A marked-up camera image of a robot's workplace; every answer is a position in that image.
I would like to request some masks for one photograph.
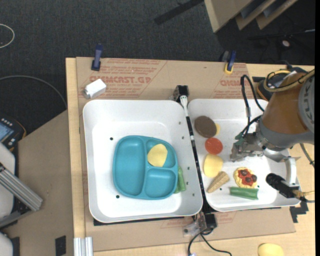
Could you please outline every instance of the blue plate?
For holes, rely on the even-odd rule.
[[[148,163],[147,154],[157,144],[167,149],[163,167]],[[139,199],[165,199],[178,182],[178,160],[174,148],[164,140],[146,136],[126,136],[115,147],[113,184],[119,193]]]

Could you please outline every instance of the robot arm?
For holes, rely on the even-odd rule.
[[[315,144],[315,71],[290,73],[275,89],[268,87],[270,80],[267,77],[262,83],[273,95],[255,120],[256,131],[236,137],[230,155],[233,162],[262,155],[280,162],[285,158],[281,151],[295,144]]]

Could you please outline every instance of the black cable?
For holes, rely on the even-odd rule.
[[[192,245],[193,241],[194,241],[200,234],[201,234],[201,232],[199,232],[198,234],[196,234],[196,235],[191,239],[191,241],[189,242],[189,245],[188,245],[188,256],[191,255],[190,249],[191,249],[191,245]]]
[[[216,251],[216,252],[218,252],[218,253],[229,254],[230,256],[232,256],[232,254],[231,254],[229,251],[226,251],[226,250],[218,250],[218,249],[212,247],[212,245],[209,244],[209,242],[205,239],[204,236],[207,236],[207,235],[211,234],[211,233],[213,232],[213,230],[214,230],[214,229],[211,228],[211,230],[208,231],[208,232],[204,232],[204,231],[199,232],[198,234],[196,234],[196,235],[191,239],[191,241],[189,242],[189,245],[188,245],[188,256],[191,255],[191,245],[192,245],[193,241],[194,241],[199,235],[202,237],[202,239],[205,241],[205,243],[206,243],[212,250],[214,250],[214,251]]]
[[[245,84],[244,78],[246,78],[247,81],[248,81],[249,84],[250,84],[251,91],[252,91],[253,98],[254,98],[254,101],[255,101],[256,105],[259,107],[259,109],[260,109],[262,112],[264,112],[264,111],[265,111],[264,108],[263,108],[263,107],[259,104],[259,102],[258,102],[257,95],[256,95],[256,93],[255,93],[255,88],[254,88],[254,86],[253,86],[250,78],[249,78],[246,74],[244,74],[242,77],[243,77],[243,86],[244,86],[244,84]]]
[[[263,61],[265,61],[265,60],[267,60],[267,59],[262,59],[262,57],[265,55],[265,53],[267,52],[267,50],[268,50],[268,47],[270,46],[270,40],[268,39],[268,38],[266,38],[266,40],[267,40],[267,42],[268,42],[268,45],[266,45],[265,47],[264,47],[264,50],[263,50],[263,52],[261,53],[261,55],[260,55],[260,58],[259,58],[259,60],[258,60],[258,63],[263,63]]]
[[[289,70],[289,69],[292,69],[293,66],[285,59],[280,59],[278,61],[275,62],[276,64],[285,64],[286,65],[286,69]]]
[[[301,76],[298,80],[295,80],[295,81],[293,81],[293,82],[291,82],[291,83],[289,83],[289,84],[286,84],[286,85],[282,85],[281,88],[278,88],[278,89],[283,89],[283,88],[291,87],[291,86],[294,85],[295,83],[299,83],[300,85],[302,85],[305,81],[304,81],[304,80],[301,81],[301,79],[305,78],[306,76],[307,76],[308,79],[311,78],[311,77],[313,77],[314,74],[311,74],[311,73],[314,73],[314,70],[315,70],[315,69],[313,69],[313,70],[305,73],[305,74],[304,74],[303,76]],[[271,76],[271,75],[273,75],[271,78],[274,78],[274,77],[276,77],[276,76],[283,75],[283,74],[288,74],[288,73],[286,73],[286,72],[277,72],[277,73],[276,73],[276,72],[271,72],[271,73],[269,73],[269,74],[266,76],[266,78],[265,78],[266,86],[267,86],[268,88],[270,88],[270,86],[269,86],[269,80],[270,80],[270,76]]]
[[[262,117],[262,115],[258,115],[256,118],[252,119],[251,122],[249,123],[249,125],[247,125],[247,126],[242,130],[241,133],[244,133],[245,130],[247,130],[247,129],[249,130],[249,127],[250,127],[254,122],[259,121],[259,119],[260,119],[261,117]]]
[[[306,202],[306,203],[310,203],[310,204],[314,204],[316,202],[316,200],[308,200],[306,199],[304,196],[298,198],[300,201]]]
[[[313,160],[313,159],[311,158],[311,156],[309,155],[309,153],[308,153],[305,145],[304,145],[303,143],[300,143],[300,147],[301,147],[301,149],[302,149],[305,157],[308,159],[309,164],[312,165],[313,168],[315,168],[315,160]]]
[[[248,111],[250,109],[250,106],[249,106],[249,102],[248,102],[248,98],[247,98],[246,90],[245,90],[245,76],[244,75],[241,77],[240,83],[241,83],[241,92],[242,92],[242,96],[244,99],[244,104],[245,104],[246,110]],[[246,129],[244,130],[243,138],[245,138],[247,136],[248,131],[249,131],[249,124],[250,124],[250,113],[247,112],[246,115],[247,115],[247,125],[246,125]]]
[[[34,77],[34,76],[29,76],[29,75],[9,75],[9,76],[4,76],[4,77],[1,77],[0,78],[0,81],[3,81],[3,80],[6,80],[6,79],[14,79],[14,78],[26,78],[26,79],[32,79],[32,80],[36,80],[36,81],[39,81],[41,83],[44,83],[45,85],[51,87],[59,96],[60,98],[62,99],[63,103],[64,103],[64,106],[65,108],[67,109],[68,108],[68,105],[64,99],[64,97],[61,95],[61,93],[50,83],[40,79],[40,78],[37,78],[37,77]]]
[[[211,244],[205,239],[205,237],[200,234],[200,236],[202,237],[202,239],[205,241],[205,243],[214,251],[218,252],[218,253],[224,253],[224,254],[229,254],[230,256],[232,256],[231,252],[229,251],[226,251],[226,250],[218,250],[218,249],[215,249],[211,246]]]

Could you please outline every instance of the yellow egg toy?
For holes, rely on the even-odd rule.
[[[218,155],[207,154],[204,159],[203,171],[204,175],[209,178],[214,178],[222,169],[224,161]]]
[[[258,247],[259,256],[284,256],[284,250],[278,244],[263,243]]]

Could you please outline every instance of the white plastic tray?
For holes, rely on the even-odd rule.
[[[103,223],[192,216],[203,199],[183,108],[172,100],[103,100],[83,109],[89,208]],[[171,144],[183,170],[186,191],[166,199],[145,200],[119,194],[112,163],[118,141],[129,135],[154,137]]]
[[[257,107],[253,99],[248,100],[252,119],[261,115],[261,110]],[[260,105],[265,107],[267,102],[259,100]],[[246,157],[245,160],[232,162],[230,160],[233,143],[236,142],[235,136],[247,125],[246,106],[243,99],[194,99],[188,105],[189,116],[194,127],[195,119],[199,116],[207,116],[216,124],[220,125],[220,133],[215,137],[223,144],[223,150],[219,156],[223,159],[222,171],[226,172],[230,181],[224,184],[221,189],[212,193],[205,192],[205,197],[209,205],[220,212],[234,210],[248,210],[260,208],[272,208],[282,206],[293,206],[300,201],[296,198],[285,198],[278,191],[266,183],[266,176],[275,173],[286,178],[287,168],[284,162],[277,163],[265,156]],[[253,132],[256,126],[251,125],[249,132]],[[193,129],[199,165],[202,172],[203,186],[206,189],[212,178],[204,175],[203,163],[208,152],[205,149],[206,138],[199,135]],[[229,187],[237,187],[233,178],[234,171],[238,167],[247,167],[257,176],[258,200],[251,200],[230,195]]]

